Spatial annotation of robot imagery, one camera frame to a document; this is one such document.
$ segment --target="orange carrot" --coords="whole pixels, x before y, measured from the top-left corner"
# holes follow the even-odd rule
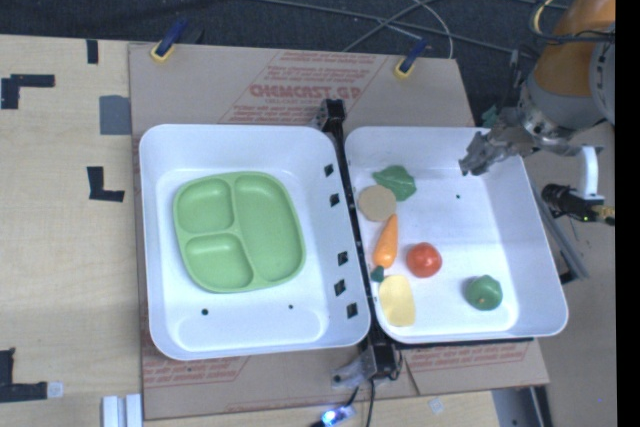
[[[398,215],[392,214],[382,229],[376,248],[373,251],[373,263],[388,269],[398,255]]]

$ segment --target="cardboard box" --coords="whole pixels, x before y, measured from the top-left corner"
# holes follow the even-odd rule
[[[313,124],[324,98],[341,98],[345,131],[359,126],[472,126],[457,64],[416,61],[400,81],[400,56],[178,45],[165,63],[153,45],[129,47],[136,237],[147,420],[344,402],[331,374],[356,347],[182,362],[153,345],[146,279],[137,148],[163,123]],[[405,368],[377,397],[397,398],[548,382],[538,342],[449,345],[403,351]],[[366,400],[362,387],[356,400]]]

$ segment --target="white plastic tray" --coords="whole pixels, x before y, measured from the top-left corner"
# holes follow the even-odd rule
[[[306,247],[304,267],[271,288],[212,293],[189,277],[172,201],[204,176],[260,171],[285,186]],[[173,359],[352,346],[371,315],[330,139],[308,127],[159,125],[140,142],[151,337]]]
[[[564,293],[521,158],[491,167],[481,176],[463,176],[458,160],[477,128],[362,127],[346,140],[354,195],[374,185],[372,173],[402,165],[417,192],[398,202],[400,253],[386,275],[403,274],[416,302],[409,327],[387,323],[372,282],[376,314],[383,330],[407,343],[455,342],[550,336],[568,317]],[[365,256],[382,223],[358,211]],[[440,251],[442,269],[417,278],[405,263],[418,242]],[[472,277],[490,274],[501,282],[504,299],[493,311],[478,311],[464,299]]]

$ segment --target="red tomato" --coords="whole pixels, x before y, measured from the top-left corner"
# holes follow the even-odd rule
[[[415,276],[428,278],[442,267],[442,256],[428,242],[420,242],[407,253],[407,266]]]

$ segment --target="divided green plate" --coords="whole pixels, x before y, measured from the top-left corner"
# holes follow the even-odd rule
[[[237,172],[178,189],[173,221],[191,278],[212,292],[245,292],[292,279],[305,245],[291,198],[275,177]]]

